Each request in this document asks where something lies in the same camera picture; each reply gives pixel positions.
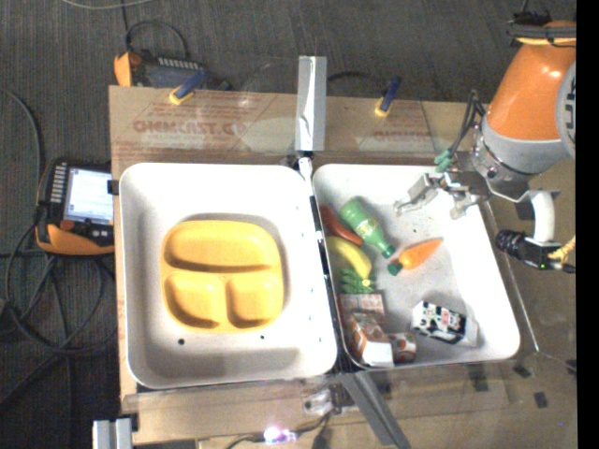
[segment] carrot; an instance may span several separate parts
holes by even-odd
[[[339,220],[339,218],[337,218],[335,211],[333,211],[331,207],[327,205],[320,205],[320,216],[322,217],[322,222],[327,227],[327,230],[331,235],[347,239],[348,241],[357,244],[357,246],[362,245],[362,238],[354,233],[351,229],[347,228]]]
[[[422,241],[403,250],[398,260],[404,269],[414,269],[424,263],[440,244],[440,238]]]

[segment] yellow banana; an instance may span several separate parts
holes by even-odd
[[[367,280],[373,270],[370,258],[353,242],[337,236],[326,237],[327,248],[338,254],[356,271],[360,278]]]

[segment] toy carrot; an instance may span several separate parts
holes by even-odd
[[[348,241],[357,244],[357,246],[361,246],[364,242],[361,237],[346,227],[339,218],[337,218],[335,211],[333,211],[331,207],[320,205],[320,216],[322,216],[322,222],[331,235],[347,239]]]
[[[402,269],[414,269],[419,267],[429,259],[429,256],[431,256],[431,254],[433,254],[439,247],[441,241],[440,238],[429,239],[406,248],[400,253],[397,263],[392,263],[387,266],[389,273],[396,275]]]

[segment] yellow divided plate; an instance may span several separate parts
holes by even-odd
[[[170,316],[204,332],[257,329],[283,308],[279,249],[257,224],[209,220],[173,226],[162,243],[160,283]]]

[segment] green bottle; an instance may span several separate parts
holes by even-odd
[[[358,199],[350,199],[342,206],[339,214],[358,236],[374,246],[385,258],[389,258],[395,253],[395,248],[385,239],[385,234],[379,223],[368,214]]]

